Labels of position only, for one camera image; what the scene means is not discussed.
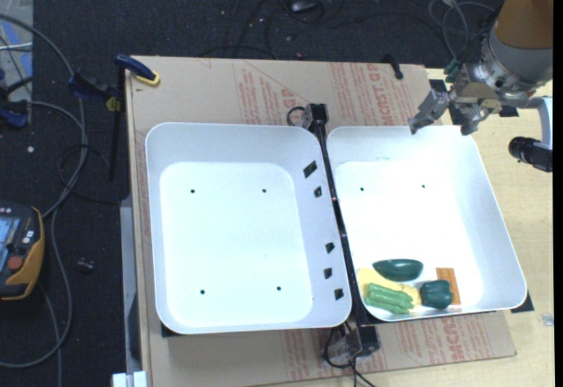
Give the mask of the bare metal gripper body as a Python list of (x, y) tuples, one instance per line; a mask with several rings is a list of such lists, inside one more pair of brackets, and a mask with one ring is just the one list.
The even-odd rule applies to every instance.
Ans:
[(524, 107), (537, 90), (497, 62), (466, 63), (448, 74), (450, 100), (464, 112), (485, 109), (498, 113), (503, 106)]

